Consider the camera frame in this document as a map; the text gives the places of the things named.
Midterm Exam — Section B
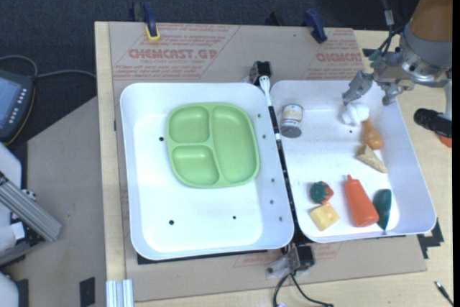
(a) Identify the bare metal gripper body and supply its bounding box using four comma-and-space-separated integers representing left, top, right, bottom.
372, 48, 449, 89

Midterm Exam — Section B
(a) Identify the orange chicken drumstick toy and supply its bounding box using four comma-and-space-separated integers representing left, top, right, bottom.
337, 100, 385, 150

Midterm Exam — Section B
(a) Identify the beige pizza slice toy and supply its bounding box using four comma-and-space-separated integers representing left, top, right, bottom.
355, 143, 389, 174

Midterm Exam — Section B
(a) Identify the small white and orange can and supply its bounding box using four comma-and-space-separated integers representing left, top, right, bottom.
280, 104, 305, 138

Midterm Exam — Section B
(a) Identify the white plastic tray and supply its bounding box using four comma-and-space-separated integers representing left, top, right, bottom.
119, 82, 295, 261
269, 79, 437, 244

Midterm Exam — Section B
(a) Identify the thin black and white rod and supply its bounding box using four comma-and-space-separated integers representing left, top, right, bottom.
259, 75, 299, 245

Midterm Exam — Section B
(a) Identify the red strawberry toy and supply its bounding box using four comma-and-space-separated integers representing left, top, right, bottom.
310, 180, 334, 204

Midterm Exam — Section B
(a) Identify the dark green pepper toy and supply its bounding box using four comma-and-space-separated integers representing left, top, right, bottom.
372, 188, 392, 232

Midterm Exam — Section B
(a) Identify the orange sauce bottle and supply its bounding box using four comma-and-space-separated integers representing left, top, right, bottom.
344, 174, 380, 228

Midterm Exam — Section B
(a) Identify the yellow cheese wedge toy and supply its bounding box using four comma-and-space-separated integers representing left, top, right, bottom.
309, 202, 341, 232

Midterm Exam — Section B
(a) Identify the brown cardboard board red print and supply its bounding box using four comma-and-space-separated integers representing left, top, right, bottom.
107, 22, 428, 303

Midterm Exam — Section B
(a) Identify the green divided plate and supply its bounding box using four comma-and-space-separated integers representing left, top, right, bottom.
165, 102, 260, 188

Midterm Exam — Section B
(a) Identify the black cylinder on white bracket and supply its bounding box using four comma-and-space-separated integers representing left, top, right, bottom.
413, 79, 454, 138

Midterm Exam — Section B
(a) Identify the black block with thin wires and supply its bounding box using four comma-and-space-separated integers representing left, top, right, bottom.
250, 60, 272, 83
283, 244, 316, 272

